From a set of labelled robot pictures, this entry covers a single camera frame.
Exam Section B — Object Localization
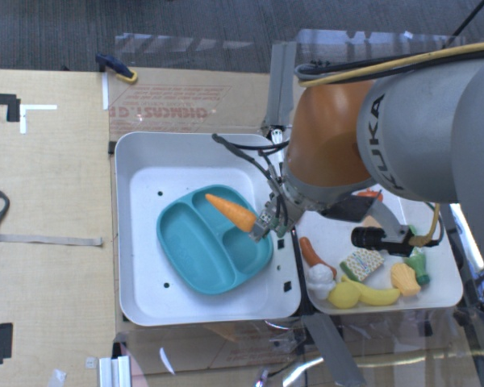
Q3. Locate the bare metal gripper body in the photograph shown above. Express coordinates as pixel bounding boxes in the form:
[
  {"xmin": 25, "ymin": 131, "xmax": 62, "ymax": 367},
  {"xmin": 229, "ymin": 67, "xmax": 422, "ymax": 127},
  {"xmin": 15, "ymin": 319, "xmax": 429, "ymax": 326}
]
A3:
[{"xmin": 261, "ymin": 184, "xmax": 308, "ymax": 239}]

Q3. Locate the orange carrot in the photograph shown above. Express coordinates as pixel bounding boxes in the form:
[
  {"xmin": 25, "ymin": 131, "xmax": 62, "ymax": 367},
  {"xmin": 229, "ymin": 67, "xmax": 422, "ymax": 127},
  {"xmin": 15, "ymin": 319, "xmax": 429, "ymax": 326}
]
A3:
[{"xmin": 204, "ymin": 193, "xmax": 259, "ymax": 234}]

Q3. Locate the red sausage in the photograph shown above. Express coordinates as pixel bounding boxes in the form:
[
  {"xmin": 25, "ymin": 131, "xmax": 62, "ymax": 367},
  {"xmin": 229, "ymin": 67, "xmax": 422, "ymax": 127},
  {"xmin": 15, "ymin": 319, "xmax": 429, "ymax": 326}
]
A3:
[{"xmin": 298, "ymin": 236, "xmax": 338, "ymax": 278}]

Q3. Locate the teal divided plate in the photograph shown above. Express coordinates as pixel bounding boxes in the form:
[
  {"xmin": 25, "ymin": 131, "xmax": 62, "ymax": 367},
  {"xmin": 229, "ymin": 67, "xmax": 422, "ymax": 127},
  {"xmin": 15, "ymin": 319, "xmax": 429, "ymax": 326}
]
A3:
[{"xmin": 156, "ymin": 184, "xmax": 275, "ymax": 297}]

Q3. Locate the white lumpy toy food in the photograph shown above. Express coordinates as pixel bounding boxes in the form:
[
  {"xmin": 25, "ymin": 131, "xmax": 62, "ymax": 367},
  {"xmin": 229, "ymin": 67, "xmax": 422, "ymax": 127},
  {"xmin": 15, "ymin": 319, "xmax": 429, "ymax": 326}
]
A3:
[{"xmin": 306, "ymin": 263, "xmax": 337, "ymax": 302}]

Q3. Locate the orange round toy fruit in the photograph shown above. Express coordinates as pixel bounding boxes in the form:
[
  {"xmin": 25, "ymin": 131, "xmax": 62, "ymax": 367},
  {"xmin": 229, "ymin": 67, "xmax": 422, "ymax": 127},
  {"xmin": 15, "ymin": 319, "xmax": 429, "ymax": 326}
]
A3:
[{"xmin": 356, "ymin": 187, "xmax": 385, "ymax": 203}]

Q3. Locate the patterned carton with green side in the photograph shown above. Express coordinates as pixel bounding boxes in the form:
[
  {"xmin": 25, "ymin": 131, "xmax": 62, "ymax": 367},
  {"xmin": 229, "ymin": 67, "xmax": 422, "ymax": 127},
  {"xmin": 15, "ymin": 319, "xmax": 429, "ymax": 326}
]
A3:
[{"xmin": 339, "ymin": 248, "xmax": 386, "ymax": 284}]

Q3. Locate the yellow round toy fruit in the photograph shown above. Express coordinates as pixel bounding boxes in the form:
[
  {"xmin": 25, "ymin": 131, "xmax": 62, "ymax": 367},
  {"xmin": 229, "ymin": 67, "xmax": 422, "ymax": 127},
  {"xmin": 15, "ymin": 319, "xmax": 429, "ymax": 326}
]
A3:
[{"xmin": 328, "ymin": 281, "xmax": 363, "ymax": 310}]

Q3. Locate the yellow banana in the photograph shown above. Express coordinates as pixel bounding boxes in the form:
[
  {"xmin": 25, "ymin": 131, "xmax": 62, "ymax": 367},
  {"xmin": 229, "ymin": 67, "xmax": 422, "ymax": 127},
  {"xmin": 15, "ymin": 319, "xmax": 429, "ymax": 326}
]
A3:
[{"xmin": 340, "ymin": 275, "xmax": 402, "ymax": 307}]

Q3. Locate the white plastic tray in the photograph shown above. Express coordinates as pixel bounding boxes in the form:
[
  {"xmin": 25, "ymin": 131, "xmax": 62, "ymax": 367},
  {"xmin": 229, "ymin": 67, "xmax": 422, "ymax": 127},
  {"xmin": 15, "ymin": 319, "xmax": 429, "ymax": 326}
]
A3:
[
  {"xmin": 294, "ymin": 183, "xmax": 465, "ymax": 316},
  {"xmin": 114, "ymin": 131, "xmax": 302, "ymax": 327}
]

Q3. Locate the yellow ridged biscuit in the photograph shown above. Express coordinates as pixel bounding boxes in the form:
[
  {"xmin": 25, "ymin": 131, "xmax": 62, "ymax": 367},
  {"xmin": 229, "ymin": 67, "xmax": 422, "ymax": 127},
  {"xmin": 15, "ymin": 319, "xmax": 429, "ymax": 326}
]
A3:
[{"xmin": 390, "ymin": 262, "xmax": 422, "ymax": 298}]

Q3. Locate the green bottle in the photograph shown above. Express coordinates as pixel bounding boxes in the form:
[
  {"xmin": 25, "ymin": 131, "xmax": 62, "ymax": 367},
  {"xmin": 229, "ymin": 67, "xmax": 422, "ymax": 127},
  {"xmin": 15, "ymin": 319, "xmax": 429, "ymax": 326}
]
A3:
[{"xmin": 403, "ymin": 223, "xmax": 432, "ymax": 286}]

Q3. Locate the brown cardboard board red print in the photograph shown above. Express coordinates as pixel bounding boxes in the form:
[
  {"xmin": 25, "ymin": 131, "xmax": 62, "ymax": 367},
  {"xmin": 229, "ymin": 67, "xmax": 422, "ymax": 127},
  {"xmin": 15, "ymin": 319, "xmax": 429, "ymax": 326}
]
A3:
[{"xmin": 106, "ymin": 67, "xmax": 482, "ymax": 377}]

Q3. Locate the black cylinder on white bracket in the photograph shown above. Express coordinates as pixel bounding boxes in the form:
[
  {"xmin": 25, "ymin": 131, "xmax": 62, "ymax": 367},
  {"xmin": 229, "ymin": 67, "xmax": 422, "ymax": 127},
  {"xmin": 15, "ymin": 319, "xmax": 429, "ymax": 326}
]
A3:
[{"xmin": 350, "ymin": 198, "xmax": 416, "ymax": 258}]

